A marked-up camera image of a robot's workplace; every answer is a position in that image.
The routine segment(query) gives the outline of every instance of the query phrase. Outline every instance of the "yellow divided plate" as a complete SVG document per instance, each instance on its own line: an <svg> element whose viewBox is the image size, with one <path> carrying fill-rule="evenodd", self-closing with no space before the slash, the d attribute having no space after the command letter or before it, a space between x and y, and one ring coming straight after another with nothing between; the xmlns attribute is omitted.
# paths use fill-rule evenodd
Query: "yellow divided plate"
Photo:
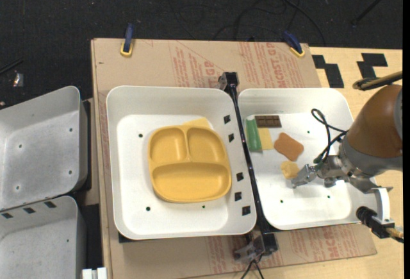
<svg viewBox="0 0 410 279"><path fill-rule="evenodd" d="M196 203L225 196L231 168L225 145L205 126L167 126L149 139L148 163L155 193L174 203Z"/></svg>

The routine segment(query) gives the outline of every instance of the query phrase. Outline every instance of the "blue clamp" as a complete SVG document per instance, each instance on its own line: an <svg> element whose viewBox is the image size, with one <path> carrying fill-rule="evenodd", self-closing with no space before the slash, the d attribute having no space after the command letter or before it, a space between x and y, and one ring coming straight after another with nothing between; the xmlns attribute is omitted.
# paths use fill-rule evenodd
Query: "blue clamp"
<svg viewBox="0 0 410 279"><path fill-rule="evenodd" d="M296 56L303 57L305 55L305 51L302 49L302 46L300 45L295 35L285 30L282 37L284 41L290 46L290 51L293 52Z"/></svg>
<svg viewBox="0 0 410 279"><path fill-rule="evenodd" d="M135 26L133 24L128 23L125 41L121 44L121 50L120 50L123 56L131 56L131 53L133 52L132 40L133 40L134 28Z"/></svg>

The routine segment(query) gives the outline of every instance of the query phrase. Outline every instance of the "dark background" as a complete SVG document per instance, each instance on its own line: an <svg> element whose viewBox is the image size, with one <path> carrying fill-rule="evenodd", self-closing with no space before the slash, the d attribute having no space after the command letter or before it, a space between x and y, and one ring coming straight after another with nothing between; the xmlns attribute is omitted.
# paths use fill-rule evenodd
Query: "dark background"
<svg viewBox="0 0 410 279"><path fill-rule="evenodd" d="M92 97L90 40L134 38L282 41L310 46L403 48L403 0L0 0L0 109L65 87ZM23 85L14 87L16 74ZM82 209L89 227L98 206ZM99 230L88 233L88 267L101 266Z"/></svg>

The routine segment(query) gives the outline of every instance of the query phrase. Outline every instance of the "white tray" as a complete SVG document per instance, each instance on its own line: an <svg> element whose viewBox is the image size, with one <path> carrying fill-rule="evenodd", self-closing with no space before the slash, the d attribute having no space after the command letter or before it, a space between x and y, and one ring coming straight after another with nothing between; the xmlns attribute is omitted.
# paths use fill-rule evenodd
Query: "white tray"
<svg viewBox="0 0 410 279"><path fill-rule="evenodd" d="M117 87L107 97L114 220L134 240L236 235L251 231L256 210L247 163L230 97L217 89ZM230 116L225 123L224 117ZM157 197L149 176L147 143L161 127L205 117L225 142L231 190L203 203L170 203ZM229 142L229 135L234 140ZM243 179L238 181L237 174Z"/></svg>
<svg viewBox="0 0 410 279"><path fill-rule="evenodd" d="M0 210L61 196L87 177L87 121L65 87L0 111Z"/></svg>
<svg viewBox="0 0 410 279"><path fill-rule="evenodd" d="M84 220L68 196L0 212L0 278L79 279L85 239Z"/></svg>
<svg viewBox="0 0 410 279"><path fill-rule="evenodd" d="M281 132L304 145L296 163L299 168L313 165L327 145L325 126L312 115L317 108L327 122L342 130L352 124L349 106L341 93L334 89L249 89L238 98L243 125L252 115L278 115L282 128L270 128L272 141ZM331 130L332 137L339 132ZM331 148L336 155L339 143ZM250 153L258 183L263 213L267 221L280 230L292 230L332 224L358 223L356 210L360 206L377 209L375 194L363 194L351 184L338 181L331 188L316 178L307 185L293 189L284 178L280 164L288 160L276 150Z"/></svg>

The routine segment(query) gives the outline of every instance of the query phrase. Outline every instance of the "wooden surface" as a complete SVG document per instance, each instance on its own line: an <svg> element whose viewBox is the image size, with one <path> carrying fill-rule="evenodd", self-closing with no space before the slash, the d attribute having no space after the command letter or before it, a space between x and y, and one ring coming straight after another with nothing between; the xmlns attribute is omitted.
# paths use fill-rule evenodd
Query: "wooden surface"
<svg viewBox="0 0 410 279"><path fill-rule="evenodd" d="M341 73L345 87L338 89L347 99L352 115L355 118L364 103L373 95L377 89L361 92L354 90L352 84L362 78L357 62L362 61L362 53L375 53L384 55L387 67L374 67L377 76L385 76L393 72L402 70L402 51L401 50L379 50L379 49L334 49L312 47L313 55L322 55L326 63L337 64ZM318 76L323 87L328 87L329 82L323 69L318 69ZM93 72L94 90L98 91L98 81ZM99 113L98 105L95 105L95 111ZM97 157L98 163L103 163L103 154L101 152L101 131L96 130L97 134ZM391 217L396 224L403 225L403 190L402 190L402 173L396 171L386 172L377 178L377 183L382 186L393 186L394 189L389 193L391 201ZM101 206L101 231L102 231L102 248L104 253L104 265L111 272L111 248L110 235L107 218L107 199L105 184L110 182L100 182L99 199ZM404 277L404 245L395 242L393 239L373 238L377 248L377 254L367 257L350 258L343 260L334 260L318 262L314 264L304 264L299 266L274 267L263 270L263 276L268 278L403 278ZM158 266L161 266L161 260L158 260ZM228 273L224 275L207 276L204 278L228 279L240 278L242 273ZM257 271L251 271L247 278L259 278Z"/></svg>

